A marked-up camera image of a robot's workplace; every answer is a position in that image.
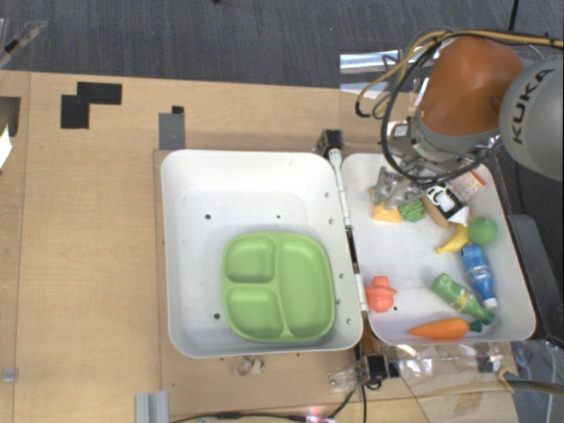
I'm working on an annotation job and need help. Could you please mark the thin black and white rod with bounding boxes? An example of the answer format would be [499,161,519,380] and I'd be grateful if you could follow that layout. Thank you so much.
[328,147,369,313]

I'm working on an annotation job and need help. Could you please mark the green apple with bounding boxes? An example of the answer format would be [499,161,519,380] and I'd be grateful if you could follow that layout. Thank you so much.
[467,216,499,247]

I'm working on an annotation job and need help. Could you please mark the green bottle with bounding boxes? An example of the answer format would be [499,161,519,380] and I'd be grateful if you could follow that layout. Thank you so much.
[430,272,496,326]

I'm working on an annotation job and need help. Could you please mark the white plastic tray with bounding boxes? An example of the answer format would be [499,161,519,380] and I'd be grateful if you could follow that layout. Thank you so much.
[160,149,365,360]
[341,152,538,347]

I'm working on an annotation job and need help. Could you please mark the orange carrot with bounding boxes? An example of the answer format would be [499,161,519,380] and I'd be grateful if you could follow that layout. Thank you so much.
[409,316,485,341]

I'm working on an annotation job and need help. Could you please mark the orange and white carton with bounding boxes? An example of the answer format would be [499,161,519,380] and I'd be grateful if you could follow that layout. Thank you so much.
[452,168,487,201]

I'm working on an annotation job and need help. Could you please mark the black block with wires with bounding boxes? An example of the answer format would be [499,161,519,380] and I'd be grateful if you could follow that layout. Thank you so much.
[320,129,344,153]
[367,353,390,390]

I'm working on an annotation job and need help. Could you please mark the blue bottle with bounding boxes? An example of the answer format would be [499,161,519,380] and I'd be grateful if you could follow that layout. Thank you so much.
[460,243,500,310]

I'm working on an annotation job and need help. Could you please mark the yellow cheese wedge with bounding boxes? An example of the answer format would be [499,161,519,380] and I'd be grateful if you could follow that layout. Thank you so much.
[371,202,404,226]

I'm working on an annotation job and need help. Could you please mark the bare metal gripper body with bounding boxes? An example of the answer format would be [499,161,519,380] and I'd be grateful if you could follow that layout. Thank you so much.
[390,145,457,189]

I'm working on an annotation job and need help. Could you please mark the green divided plate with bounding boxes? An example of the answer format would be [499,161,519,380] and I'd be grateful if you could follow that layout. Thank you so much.
[219,231,338,343]

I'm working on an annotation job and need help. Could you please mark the yellow banana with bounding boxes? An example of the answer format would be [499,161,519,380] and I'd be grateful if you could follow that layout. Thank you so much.
[435,222,471,256]

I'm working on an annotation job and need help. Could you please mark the green grapes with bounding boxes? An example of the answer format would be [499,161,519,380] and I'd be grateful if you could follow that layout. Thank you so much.
[397,197,427,224]

